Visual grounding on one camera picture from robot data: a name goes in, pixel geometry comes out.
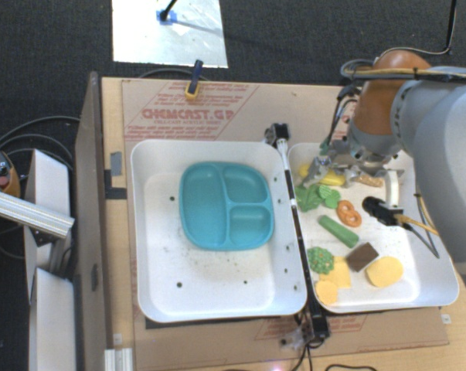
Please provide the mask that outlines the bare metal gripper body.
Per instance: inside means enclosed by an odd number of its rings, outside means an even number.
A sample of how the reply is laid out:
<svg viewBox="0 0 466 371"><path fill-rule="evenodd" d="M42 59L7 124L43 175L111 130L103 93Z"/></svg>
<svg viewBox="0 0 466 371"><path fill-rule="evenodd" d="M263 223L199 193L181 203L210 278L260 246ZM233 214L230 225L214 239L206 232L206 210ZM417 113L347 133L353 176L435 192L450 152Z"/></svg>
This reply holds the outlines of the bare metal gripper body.
<svg viewBox="0 0 466 371"><path fill-rule="evenodd" d="M336 168L356 167L359 171L376 177L391 161L393 155L379 155L349 140L336 139L324 142L324 153Z"/></svg>

